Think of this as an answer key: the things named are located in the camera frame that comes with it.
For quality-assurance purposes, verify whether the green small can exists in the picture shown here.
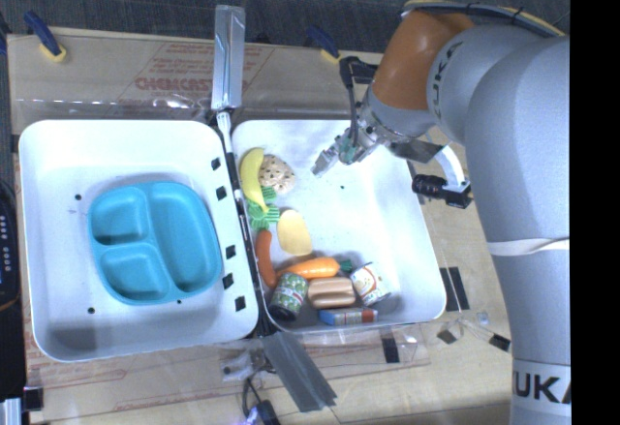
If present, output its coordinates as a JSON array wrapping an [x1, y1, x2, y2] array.
[[268, 271, 310, 321]]

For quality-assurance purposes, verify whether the blue and orange carton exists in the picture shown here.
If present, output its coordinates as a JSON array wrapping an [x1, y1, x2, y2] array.
[[318, 307, 379, 327]]

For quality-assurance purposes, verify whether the black cylinder on white bracket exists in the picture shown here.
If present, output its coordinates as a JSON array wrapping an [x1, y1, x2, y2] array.
[[411, 144, 474, 210]]

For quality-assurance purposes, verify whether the green ridged toy vegetable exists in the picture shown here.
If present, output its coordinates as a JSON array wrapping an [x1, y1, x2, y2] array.
[[245, 185, 281, 227]]

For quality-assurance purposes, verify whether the orange carrot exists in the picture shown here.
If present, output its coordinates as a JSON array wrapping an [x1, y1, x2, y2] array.
[[275, 257, 355, 281]]

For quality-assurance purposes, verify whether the white small can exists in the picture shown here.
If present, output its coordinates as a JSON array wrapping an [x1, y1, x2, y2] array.
[[349, 261, 392, 308]]

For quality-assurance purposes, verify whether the blue divided plate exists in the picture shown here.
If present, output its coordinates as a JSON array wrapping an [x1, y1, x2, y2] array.
[[86, 180, 225, 307]]

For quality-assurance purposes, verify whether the beige chocolate chip biscuit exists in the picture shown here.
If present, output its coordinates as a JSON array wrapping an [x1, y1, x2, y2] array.
[[257, 154, 296, 196]]

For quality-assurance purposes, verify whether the thin black and white rod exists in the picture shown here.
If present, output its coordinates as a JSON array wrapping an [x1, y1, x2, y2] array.
[[215, 110, 266, 338]]

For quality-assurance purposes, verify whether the white plastic tray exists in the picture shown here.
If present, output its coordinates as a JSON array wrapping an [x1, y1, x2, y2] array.
[[231, 118, 448, 335], [17, 118, 260, 363]]

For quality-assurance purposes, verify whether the tan hot dog bun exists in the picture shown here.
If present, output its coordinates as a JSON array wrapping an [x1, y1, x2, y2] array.
[[307, 276, 357, 310]]

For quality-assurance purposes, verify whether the pale yellow potato slice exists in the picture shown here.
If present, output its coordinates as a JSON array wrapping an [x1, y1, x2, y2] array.
[[276, 208, 314, 258]]

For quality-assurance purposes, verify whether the brown cardboard board red print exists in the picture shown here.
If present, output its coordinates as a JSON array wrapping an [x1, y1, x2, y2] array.
[[7, 25, 515, 425]]

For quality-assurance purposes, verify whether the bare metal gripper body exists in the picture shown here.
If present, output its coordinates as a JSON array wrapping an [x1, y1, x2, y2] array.
[[335, 114, 407, 167]]

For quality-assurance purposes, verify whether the yellow banana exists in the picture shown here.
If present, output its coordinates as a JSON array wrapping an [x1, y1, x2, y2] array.
[[238, 146, 270, 216]]

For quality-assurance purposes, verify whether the orange sausage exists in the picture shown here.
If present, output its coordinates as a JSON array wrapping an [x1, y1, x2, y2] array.
[[255, 228, 278, 289]]

